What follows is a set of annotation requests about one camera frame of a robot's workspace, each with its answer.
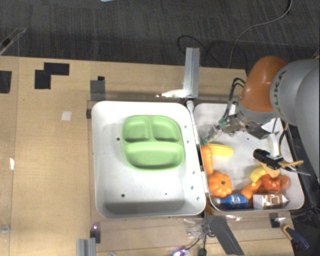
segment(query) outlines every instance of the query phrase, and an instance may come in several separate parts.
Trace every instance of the yellow corn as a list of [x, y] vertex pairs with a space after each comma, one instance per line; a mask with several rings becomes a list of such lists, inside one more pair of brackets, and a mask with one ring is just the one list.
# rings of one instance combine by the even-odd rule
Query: yellow corn
[[207, 143], [207, 146], [211, 148], [212, 155], [214, 156], [230, 157], [234, 153], [233, 148], [230, 146], [215, 143]]

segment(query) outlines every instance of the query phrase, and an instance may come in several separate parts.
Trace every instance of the green plate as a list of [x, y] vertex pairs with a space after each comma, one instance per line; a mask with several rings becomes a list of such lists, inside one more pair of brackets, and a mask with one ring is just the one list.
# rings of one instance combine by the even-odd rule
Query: green plate
[[127, 164], [143, 171], [163, 171], [185, 161], [178, 124], [161, 115], [134, 115], [122, 126], [122, 150]]

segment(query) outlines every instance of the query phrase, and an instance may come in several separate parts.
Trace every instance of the dark background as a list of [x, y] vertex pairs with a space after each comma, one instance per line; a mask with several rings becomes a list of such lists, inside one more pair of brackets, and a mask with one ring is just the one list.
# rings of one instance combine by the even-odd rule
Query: dark background
[[[252, 25], [280, 17], [288, 2], [0, 0], [0, 41], [16, 28], [26, 28], [4, 55], [164, 65], [184, 65], [185, 48], [200, 47], [202, 66], [227, 67], [236, 38]], [[239, 39], [230, 67], [248, 72], [266, 55], [288, 62], [311, 58], [319, 49], [319, 26], [319, 0], [293, 0], [285, 17]], [[299, 135], [293, 133], [293, 140], [297, 149], [303, 147]], [[311, 248], [296, 255], [313, 256], [320, 251], [319, 184], [314, 177], [302, 177], [301, 183], [305, 205], [292, 214]]]

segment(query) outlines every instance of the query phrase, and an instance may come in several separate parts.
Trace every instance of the toy pumpkin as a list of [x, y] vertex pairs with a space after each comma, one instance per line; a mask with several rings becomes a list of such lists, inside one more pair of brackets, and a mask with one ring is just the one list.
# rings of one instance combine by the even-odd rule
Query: toy pumpkin
[[219, 198], [225, 198], [232, 193], [232, 182], [228, 175], [216, 171], [208, 178], [210, 192]]

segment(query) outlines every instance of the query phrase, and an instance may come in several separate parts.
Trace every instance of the wooden table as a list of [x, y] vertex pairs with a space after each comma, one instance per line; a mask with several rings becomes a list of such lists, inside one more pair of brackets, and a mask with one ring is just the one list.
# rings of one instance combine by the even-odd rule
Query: wooden table
[[[51, 89], [35, 89], [35, 70], [43, 70], [44, 62], [70, 64], [69, 75], [52, 75]], [[11, 225], [10, 233], [0, 233], [0, 255], [75, 256], [77, 239], [89, 238], [97, 214], [91, 210], [88, 157], [90, 80], [105, 77], [107, 93], [156, 95], [182, 89], [184, 67], [0, 56], [0, 70], [12, 71], [10, 93], [0, 94], [0, 146], [7, 145], [0, 158], [0, 214], [1, 224]], [[199, 94], [223, 100], [234, 77], [246, 75], [201, 67]], [[70, 121], [62, 120], [65, 111], [72, 112]], [[292, 226], [289, 212], [279, 216]], [[246, 255], [293, 255], [268, 214], [238, 217], [242, 221], [230, 216], [229, 225]], [[167, 256], [192, 243], [181, 218], [97, 219], [108, 232], [97, 244], [98, 256]], [[208, 255], [225, 255], [216, 238], [206, 248]]]

